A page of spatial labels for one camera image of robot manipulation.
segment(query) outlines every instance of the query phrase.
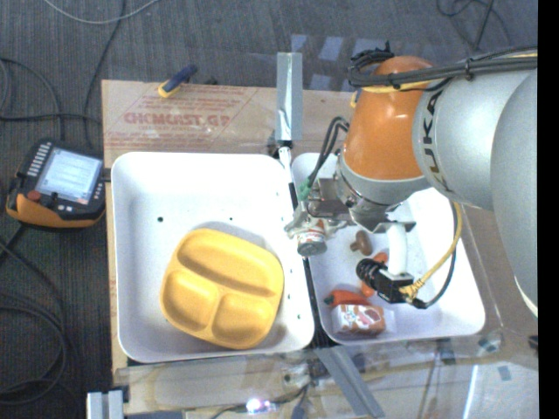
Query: small brown object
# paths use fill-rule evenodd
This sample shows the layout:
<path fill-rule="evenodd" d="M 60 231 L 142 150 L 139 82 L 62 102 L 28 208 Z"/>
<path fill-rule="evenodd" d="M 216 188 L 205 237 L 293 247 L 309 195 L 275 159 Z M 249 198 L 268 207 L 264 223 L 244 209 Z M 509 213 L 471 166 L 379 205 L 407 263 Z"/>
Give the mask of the small brown object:
<path fill-rule="evenodd" d="M 373 246 L 370 243 L 369 236 L 363 230 L 359 230 L 355 234 L 355 242 L 349 248 L 352 251 L 359 250 L 364 256 L 368 256 L 373 252 Z"/>

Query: yellow plastic container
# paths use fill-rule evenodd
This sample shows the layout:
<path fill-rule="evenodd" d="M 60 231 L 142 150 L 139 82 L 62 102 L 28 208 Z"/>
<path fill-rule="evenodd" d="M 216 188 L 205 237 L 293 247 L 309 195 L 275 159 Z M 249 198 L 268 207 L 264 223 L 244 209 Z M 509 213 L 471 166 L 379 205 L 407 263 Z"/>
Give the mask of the yellow plastic container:
<path fill-rule="evenodd" d="M 231 349 L 257 346 L 270 332 L 284 274 L 268 250 L 202 228 L 176 247 L 163 276 L 160 305 L 170 324 Z"/>

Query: blue clamp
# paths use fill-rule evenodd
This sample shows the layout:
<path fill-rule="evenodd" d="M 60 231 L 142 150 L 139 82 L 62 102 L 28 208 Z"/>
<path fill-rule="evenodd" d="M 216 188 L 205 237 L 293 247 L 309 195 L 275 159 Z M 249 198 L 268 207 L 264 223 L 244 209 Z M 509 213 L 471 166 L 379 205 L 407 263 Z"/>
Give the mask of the blue clamp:
<path fill-rule="evenodd" d="M 159 95 L 163 98 L 168 98 L 172 94 L 178 92 L 179 86 L 183 82 L 187 82 L 190 80 L 192 76 L 198 71 L 195 65 L 187 65 L 185 66 L 180 72 L 178 72 L 175 76 L 171 79 L 163 82 L 158 87 Z"/>

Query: light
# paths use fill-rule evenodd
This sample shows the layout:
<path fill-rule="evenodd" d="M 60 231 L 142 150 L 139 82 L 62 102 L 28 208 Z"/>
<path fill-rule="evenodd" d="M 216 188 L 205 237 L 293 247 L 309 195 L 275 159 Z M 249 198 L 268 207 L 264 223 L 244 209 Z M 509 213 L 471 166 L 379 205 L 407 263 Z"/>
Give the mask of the light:
<path fill-rule="evenodd" d="M 258 413 L 268 413 L 275 411 L 276 406 L 268 400 L 260 400 L 257 398 L 249 399 L 246 403 L 246 412 L 249 415 L 257 415 Z"/>

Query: cable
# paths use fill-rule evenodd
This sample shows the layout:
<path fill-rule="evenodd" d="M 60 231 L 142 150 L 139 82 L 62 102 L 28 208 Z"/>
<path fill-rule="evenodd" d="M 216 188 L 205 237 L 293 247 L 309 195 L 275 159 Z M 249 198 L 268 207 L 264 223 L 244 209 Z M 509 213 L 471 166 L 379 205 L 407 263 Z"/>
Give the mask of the cable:
<path fill-rule="evenodd" d="M 456 206 L 454 205 L 454 203 L 451 203 L 451 208 L 452 208 L 452 217 L 454 219 L 454 235 L 456 236 L 457 229 L 458 229 L 459 212 L 458 212 Z M 445 294 L 446 289 L 448 288 L 448 286 L 451 283 L 452 275 L 454 274 L 455 264 L 456 264 L 456 247 L 454 247 L 454 250 L 452 251 L 451 263 L 449 265 L 448 272 L 446 273 L 446 279 L 445 279 L 445 282 L 443 283 L 443 286 L 438 291 L 437 295 L 435 295 L 429 301 L 423 301 L 421 299 L 414 298 L 411 303 L 417 309 L 427 309 L 428 307 L 431 307 L 432 305 L 434 305 L 437 301 L 439 301 L 441 299 L 441 297 Z"/>
<path fill-rule="evenodd" d="M 0 405 L 11 407 L 35 402 L 45 397 L 57 386 L 62 387 L 70 393 L 69 389 L 62 385 L 60 381 L 67 368 L 70 348 L 74 349 L 76 353 L 79 352 L 79 349 L 73 346 L 72 342 L 66 337 L 63 300 L 57 286 L 43 271 L 8 248 L 8 244 L 16 238 L 22 228 L 23 227 L 20 225 L 16 233 L 11 236 L 8 243 L 0 240 L 0 251 L 6 253 L 9 257 L 15 259 L 23 267 L 31 270 L 31 272 L 37 274 L 41 278 L 54 295 L 57 306 L 60 309 L 60 317 L 55 313 L 51 313 L 34 299 L 23 294 L 15 294 L 3 290 L 0 290 L 0 299 L 3 300 L 3 302 L 0 302 L 0 311 L 23 314 L 43 323 L 55 335 L 59 344 L 59 350 L 40 375 L 25 381 L 13 383 L 8 387 L 0 387 Z M 77 406 L 76 396 L 72 393 L 70 393 L 70 395 L 73 398 L 74 404 Z"/>
<path fill-rule="evenodd" d="M 36 380 L 35 384 L 36 385 L 41 385 L 41 384 L 51 384 L 53 383 L 54 380 L 53 379 L 49 379 L 47 377 L 42 378 L 40 380 Z M 64 383 L 62 383 L 60 380 L 56 381 L 56 383 L 52 386 L 52 390 L 54 390 L 55 388 L 62 388 L 62 390 L 64 390 L 64 392 L 69 396 L 70 400 L 73 403 L 73 414 L 72 417 L 74 419 L 77 419 L 78 417 L 81 416 L 81 414 L 79 413 L 81 411 L 81 403 L 79 402 L 78 397 L 76 396 L 76 394 L 74 394 L 72 392 L 71 389 L 69 389 Z M 11 405 L 7 405 L 7 406 L 11 406 L 11 407 L 16 407 L 16 406 L 20 406 L 23 405 L 24 403 L 20 403 L 20 404 L 11 404 Z"/>
<path fill-rule="evenodd" d="M 460 235 L 462 234 L 462 213 L 460 211 L 459 205 L 456 202 L 452 202 L 452 205 L 456 210 L 457 222 L 456 222 L 456 229 L 454 232 L 454 239 L 452 240 L 451 246 L 448 248 L 448 250 L 443 255 L 443 257 L 431 269 L 429 269 L 429 271 L 425 275 L 423 275 L 413 284 L 406 285 L 398 289 L 407 298 L 406 300 L 410 303 L 418 295 L 419 289 L 424 286 L 427 280 L 435 273 L 435 271 L 437 271 L 441 267 L 442 264 L 445 263 L 446 259 L 448 259 L 456 250 L 456 246 L 458 245 Z"/>
<path fill-rule="evenodd" d="M 307 417 L 307 412 L 303 408 L 303 402 L 307 398 L 309 385 L 310 384 L 307 384 L 303 387 L 303 394 L 300 397 L 299 401 L 297 402 L 297 405 L 293 407 L 293 411 L 291 413 L 291 419 L 304 419 L 305 417 Z"/>
<path fill-rule="evenodd" d="M 121 0 L 121 16 L 125 12 L 126 12 L 126 0 Z M 93 87 L 95 85 L 95 81 L 99 77 L 100 68 L 102 67 L 103 63 L 105 62 L 105 57 L 107 56 L 108 49 L 109 49 L 110 45 L 113 43 L 114 36 L 116 35 L 116 32 L 119 30 L 120 27 L 121 27 L 121 19 L 119 19 L 116 22 L 116 25 L 114 26 L 113 31 L 111 32 L 111 35 L 109 36 L 109 39 L 108 39 L 107 43 L 105 44 L 105 48 L 103 49 L 103 52 L 101 53 L 99 62 L 97 63 L 97 66 L 95 67 L 95 72 L 93 73 L 93 76 L 92 76 L 91 81 L 89 83 L 89 87 L 87 88 L 86 100 L 84 102 L 84 106 L 83 106 L 83 109 L 82 109 L 82 113 L 84 115 L 81 118 L 83 119 L 83 123 L 84 123 L 84 132 L 85 132 L 85 135 L 86 135 L 86 143 L 91 149 L 93 149 L 93 144 L 91 142 L 91 139 L 89 138 L 89 131 L 87 130 L 87 121 L 90 120 L 90 118 L 86 116 L 87 107 L 89 106 L 89 100 L 90 100 L 91 94 L 93 92 Z"/>
<path fill-rule="evenodd" d="M 309 177 L 301 184 L 302 189 L 304 188 L 311 189 L 313 187 L 314 180 L 316 180 L 316 176 L 318 175 L 322 166 L 328 159 L 328 156 L 332 153 L 332 150 L 334 149 L 334 145 L 337 141 L 338 132 L 340 130 L 347 132 L 348 128 L 349 128 L 349 123 L 341 116 L 336 116 L 330 121 L 330 124 L 328 125 L 328 130 L 326 132 L 326 136 L 324 138 L 324 142 L 322 142 L 322 149 L 319 153 L 318 159 L 316 161 L 316 165 L 314 166 L 314 169 L 309 175 Z"/>
<path fill-rule="evenodd" d="M 514 55 L 515 58 L 531 58 L 531 59 L 535 59 L 535 67 L 537 67 L 537 53 L 533 53 L 534 50 L 537 50 L 537 46 L 524 46 L 524 47 L 515 47 L 515 48 L 508 48 L 506 50 L 503 50 L 501 52 L 492 52 L 483 56 L 480 56 L 476 59 L 472 59 L 469 58 L 466 60 L 465 65 L 462 66 L 462 71 L 464 74 L 464 78 L 465 79 L 473 79 L 473 74 L 472 74 L 472 61 L 473 60 L 489 60 L 489 59 L 494 59 L 494 58 L 501 58 L 503 56 L 508 56 L 508 55 Z M 418 91 L 418 92 L 436 92 L 437 90 L 441 89 L 442 87 L 446 86 L 449 82 L 451 82 L 451 80 L 454 79 L 454 77 L 449 77 L 449 78 L 444 78 L 441 79 L 440 82 L 438 82 L 435 85 L 432 86 L 428 86 L 428 87 L 417 87 L 417 86 L 422 86 L 425 84 L 428 84 L 429 82 L 431 82 L 430 80 L 426 80 L 426 81 L 419 81 L 419 82 L 411 82 L 409 84 L 402 84 L 402 85 L 393 85 L 393 81 L 394 81 L 394 75 L 391 75 L 387 81 L 389 81 L 390 83 L 387 85 L 390 86 L 365 86 L 363 87 L 363 91 L 366 92 L 372 92 L 372 93 L 392 93 L 392 92 L 412 92 L 412 91 Z"/>
<path fill-rule="evenodd" d="M 388 90 L 392 91 L 392 89 L 400 90 L 404 84 L 416 86 L 418 83 L 438 79 L 457 77 L 471 79 L 476 74 L 533 70 L 537 68 L 538 60 L 537 52 L 511 58 L 469 58 L 464 63 L 390 74 L 361 73 L 360 69 L 365 65 L 354 62 L 349 67 L 349 83 L 352 86 L 364 87 L 364 90 L 371 92 L 386 92 L 387 90 L 382 89 L 382 86 L 392 87 Z"/>
<path fill-rule="evenodd" d="M 462 3 L 462 2 L 466 2 L 466 3 L 465 3 L 464 5 L 462 5 L 458 10 L 455 10 L 455 11 L 453 11 L 453 12 L 447 12 L 447 11 L 445 11 L 445 10 L 442 9 L 442 5 L 441 5 L 440 0 L 436 0 L 436 3 L 437 3 L 437 11 L 438 11 L 441 15 L 443 15 L 443 16 L 445 16 L 445 17 L 453 18 L 453 17 L 456 17 L 457 15 L 461 14 L 461 13 L 462 13 L 464 10 L 466 10 L 472 3 L 480 4 L 480 5 L 482 5 L 482 6 L 485 6 L 486 8 L 489 8 L 489 6 L 490 6 L 490 4 L 488 4 L 488 3 L 486 3 L 486 2 L 483 2 L 483 1 L 481 1 L 481 0 L 453 0 L 453 1 L 452 1 L 452 7 L 454 7 L 457 3 Z M 500 16 L 500 14 L 499 14 L 496 10 L 493 9 L 493 6 L 490 8 L 489 13 L 492 13 L 492 14 L 494 14 L 494 15 L 497 17 L 497 19 L 499 20 L 500 25 L 501 25 L 501 27 L 502 27 L 504 33 L 505 33 L 505 37 L 507 38 L 507 42 L 508 42 L 509 44 L 511 44 L 510 35 L 509 35 L 509 33 L 508 33 L 507 26 L 506 26 L 505 21 L 503 20 L 503 18 Z M 457 32 L 458 32 L 458 34 L 460 35 L 460 37 L 461 37 L 464 41 L 466 41 L 469 45 L 472 44 L 472 43 L 466 38 L 466 36 L 465 36 L 464 34 L 462 34 L 459 30 L 457 30 Z"/>
<path fill-rule="evenodd" d="M 21 62 L 18 62 L 15 59 L 0 57 L 0 64 L 2 64 L 2 72 L 3 72 L 3 75 L 4 75 L 4 90 L 3 90 L 2 104 L 0 104 L 0 111 L 2 110 L 2 107 L 3 107 L 3 105 L 4 105 L 4 103 L 7 99 L 7 95 L 8 95 L 9 89 L 10 89 L 10 75 L 8 73 L 8 70 L 5 66 L 5 64 L 17 65 L 17 66 L 23 68 L 24 70 L 30 72 L 32 75 L 34 75 L 41 82 L 41 84 L 43 84 L 43 86 L 48 91 L 48 93 L 51 97 L 52 104 L 54 105 L 54 110 L 55 110 L 55 113 L 50 113 L 49 114 L 50 115 L 49 118 L 58 118 L 59 119 L 59 138 L 63 141 L 66 137 L 65 129 L 64 129 L 64 121 L 62 120 L 63 117 L 59 116 L 60 104 L 59 104 L 59 100 L 56 96 L 56 93 L 54 92 L 54 88 L 52 87 L 51 83 L 48 80 L 46 80 L 46 78 L 41 73 L 33 70 L 28 65 L 25 65 Z M 43 117 L 44 117 L 44 115 L 6 116 L 6 115 L 0 114 L 0 120 L 2 120 L 2 121 L 20 121 L 20 120 L 29 120 L 29 119 L 34 119 L 34 118 L 43 118 Z"/>
<path fill-rule="evenodd" d="M 270 403 L 273 403 L 274 405 L 283 405 L 283 404 L 294 401 L 295 399 L 297 399 L 301 395 L 301 398 L 297 402 L 297 405 L 296 405 L 296 407 L 300 407 L 302 405 L 304 399 L 305 399 L 305 396 L 307 395 L 309 385 L 310 385 L 310 382 L 307 385 L 305 385 L 303 388 L 301 388 L 299 391 L 294 393 L 293 395 L 284 395 L 282 397 L 279 397 L 276 400 L 270 401 Z M 247 412 L 246 404 L 240 403 L 239 405 L 231 405 L 230 407 L 227 407 L 225 409 L 221 409 L 214 416 L 212 416 L 210 419 L 217 419 L 221 415 L 223 415 L 225 413 L 228 413 L 228 412 L 246 413 Z"/>
<path fill-rule="evenodd" d="M 433 374 L 435 372 L 436 364 L 437 364 L 437 360 L 433 359 L 433 361 L 431 362 L 431 366 L 429 367 L 429 372 L 427 373 L 427 381 L 424 384 L 423 395 L 421 396 L 421 402 L 419 403 L 419 407 L 418 407 L 418 416 L 416 417 L 416 419 L 425 419 L 426 418 L 426 416 L 424 415 L 425 404 L 426 404 L 426 401 L 427 401 L 427 395 L 429 394 L 429 390 L 431 388 L 432 378 L 433 378 Z"/>
<path fill-rule="evenodd" d="M 58 6 L 56 6 L 53 2 L 51 2 L 50 0 L 44 0 L 45 3 L 47 3 L 49 6 L 51 6 L 55 11 L 59 12 L 60 14 L 63 14 L 66 17 L 71 18 L 72 20 L 75 20 L 76 22 L 80 22 L 82 24 L 111 24 L 114 22 L 119 22 L 121 20 L 124 20 L 125 18 L 130 18 L 132 16 L 135 16 L 137 14 L 139 14 L 140 12 L 142 12 L 143 10 L 146 10 L 149 6 L 155 4 L 155 3 L 159 3 L 162 0 L 151 0 L 149 2 L 147 2 L 146 4 L 144 4 L 143 6 L 141 6 L 140 8 L 138 8 L 137 10 L 133 10 L 132 12 L 119 16 L 119 17 L 115 17 L 115 18 L 109 18 L 107 20 L 86 20 L 84 18 L 79 18 L 79 17 L 75 17 L 72 14 L 61 10 Z"/>
<path fill-rule="evenodd" d="M 2 262 L 2 258 L 3 258 L 4 253 L 6 253 L 5 249 L 9 248 L 12 244 L 14 244 L 16 242 L 16 239 L 23 232 L 23 230 L 24 230 L 24 224 L 19 223 L 16 230 L 12 233 L 10 238 L 3 244 L 2 244 L 2 242 L 0 242 L 0 263 Z"/>

